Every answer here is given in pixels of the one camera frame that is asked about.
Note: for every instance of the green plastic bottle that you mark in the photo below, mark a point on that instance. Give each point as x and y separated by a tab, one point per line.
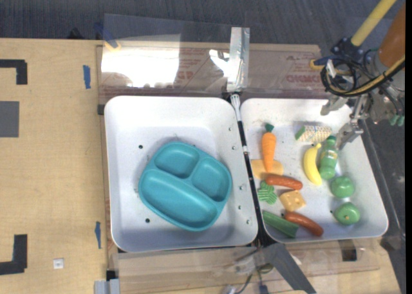
328	162

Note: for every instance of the yellow cheese wedge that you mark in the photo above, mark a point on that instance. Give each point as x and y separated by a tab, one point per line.
292	200

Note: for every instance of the green ridged lettuce piece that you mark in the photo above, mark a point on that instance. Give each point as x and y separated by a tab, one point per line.
267	193

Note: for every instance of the yellow corn cob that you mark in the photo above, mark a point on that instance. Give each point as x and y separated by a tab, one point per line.
317	133

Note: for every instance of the green bell pepper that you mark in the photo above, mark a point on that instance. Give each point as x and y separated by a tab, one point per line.
342	187

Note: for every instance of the orange-brown sausage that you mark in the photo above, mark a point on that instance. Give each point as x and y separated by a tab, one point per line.
284	182
304	223

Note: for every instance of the pale yellow bread slice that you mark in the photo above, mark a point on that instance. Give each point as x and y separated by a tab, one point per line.
257	168

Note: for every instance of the teal divided plate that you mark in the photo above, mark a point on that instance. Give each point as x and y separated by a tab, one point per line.
180	193

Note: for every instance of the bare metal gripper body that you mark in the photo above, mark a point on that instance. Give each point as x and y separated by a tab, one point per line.
381	106

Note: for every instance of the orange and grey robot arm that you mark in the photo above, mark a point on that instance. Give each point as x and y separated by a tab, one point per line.
393	40

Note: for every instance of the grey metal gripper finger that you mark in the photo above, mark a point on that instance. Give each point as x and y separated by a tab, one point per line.
348	133
333	105

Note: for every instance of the green apple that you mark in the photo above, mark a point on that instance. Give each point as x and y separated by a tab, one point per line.
347	214

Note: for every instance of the yellow banana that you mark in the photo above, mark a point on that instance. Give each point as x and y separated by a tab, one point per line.
311	165

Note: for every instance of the white plastic tray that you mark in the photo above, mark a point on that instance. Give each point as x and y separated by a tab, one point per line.
360	222
135	115

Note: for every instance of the green cucumber stick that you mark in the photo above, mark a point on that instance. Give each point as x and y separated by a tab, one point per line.
279	224

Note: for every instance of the orange carrot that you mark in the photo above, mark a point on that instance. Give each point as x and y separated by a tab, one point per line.
268	149

